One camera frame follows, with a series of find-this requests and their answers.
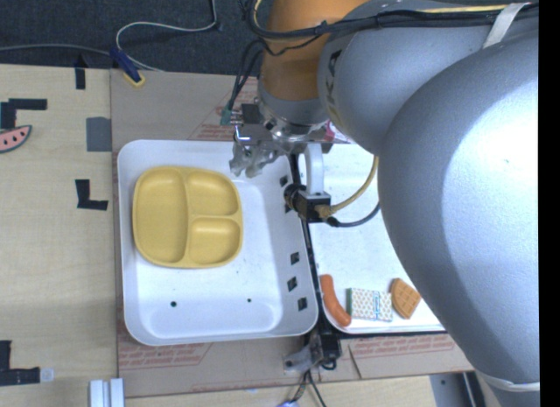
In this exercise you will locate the orange toy sausage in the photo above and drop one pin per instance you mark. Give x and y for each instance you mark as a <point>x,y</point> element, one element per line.
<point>333,300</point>

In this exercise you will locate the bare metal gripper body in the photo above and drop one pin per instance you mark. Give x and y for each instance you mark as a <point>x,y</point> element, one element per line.
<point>258,133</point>

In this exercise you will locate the yellow divided plate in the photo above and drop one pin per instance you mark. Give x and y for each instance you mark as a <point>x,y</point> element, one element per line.
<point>175,217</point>

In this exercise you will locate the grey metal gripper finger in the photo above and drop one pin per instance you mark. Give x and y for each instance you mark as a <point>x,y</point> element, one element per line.
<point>259,163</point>
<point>240,161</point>

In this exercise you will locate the white plastic tray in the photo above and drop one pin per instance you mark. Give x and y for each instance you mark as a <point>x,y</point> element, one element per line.
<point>210,300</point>
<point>350,247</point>

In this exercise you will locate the thin black and white rod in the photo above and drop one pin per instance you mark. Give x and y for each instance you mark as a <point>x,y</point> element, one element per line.
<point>311,261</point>

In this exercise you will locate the white patterned packet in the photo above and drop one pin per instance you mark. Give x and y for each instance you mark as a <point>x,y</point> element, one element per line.
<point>369,305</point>

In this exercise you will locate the black cylinder on white bracket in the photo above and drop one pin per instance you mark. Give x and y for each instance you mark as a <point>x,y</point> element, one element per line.
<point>311,197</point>

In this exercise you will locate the pink watermelon slice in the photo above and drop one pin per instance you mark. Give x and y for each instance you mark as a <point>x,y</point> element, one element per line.
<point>13,138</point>

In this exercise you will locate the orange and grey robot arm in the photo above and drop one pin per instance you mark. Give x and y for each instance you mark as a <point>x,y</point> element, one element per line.
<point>437,177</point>

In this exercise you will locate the orange waffle biscuit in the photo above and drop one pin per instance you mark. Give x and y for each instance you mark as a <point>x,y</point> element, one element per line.
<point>404,298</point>

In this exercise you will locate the brown cardboard board red print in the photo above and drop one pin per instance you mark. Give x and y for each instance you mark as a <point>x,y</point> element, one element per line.
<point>175,107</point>

